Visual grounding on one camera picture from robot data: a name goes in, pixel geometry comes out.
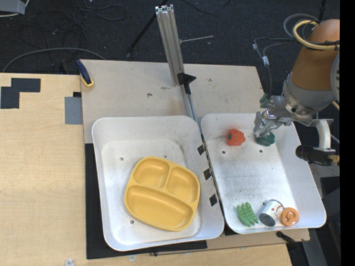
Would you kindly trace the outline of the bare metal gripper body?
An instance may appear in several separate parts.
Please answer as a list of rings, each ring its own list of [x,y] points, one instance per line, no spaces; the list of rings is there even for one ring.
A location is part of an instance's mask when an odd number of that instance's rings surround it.
[[[271,96],[263,113],[265,126],[289,126],[292,121],[308,125],[310,123],[309,111],[293,96]]]

